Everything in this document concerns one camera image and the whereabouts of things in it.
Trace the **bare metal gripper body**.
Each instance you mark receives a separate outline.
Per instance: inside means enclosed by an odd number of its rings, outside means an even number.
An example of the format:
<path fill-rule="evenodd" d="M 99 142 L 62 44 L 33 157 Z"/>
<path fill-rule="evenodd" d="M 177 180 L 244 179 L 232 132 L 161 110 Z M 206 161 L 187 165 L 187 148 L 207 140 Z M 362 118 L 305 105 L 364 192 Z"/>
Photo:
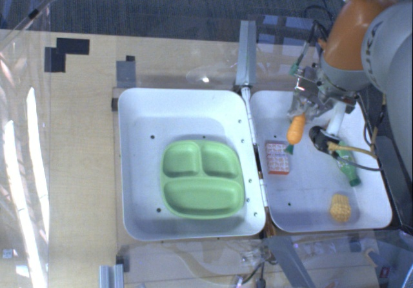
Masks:
<path fill-rule="evenodd" d="M 299 68 L 295 73 L 297 83 L 293 99 L 300 100 L 300 114 L 306 103 L 319 105 L 319 114 L 332 110 L 337 103 L 344 104 L 345 113 L 350 114 L 356 106 L 356 93 L 344 90 L 333 84 L 321 68 Z"/>

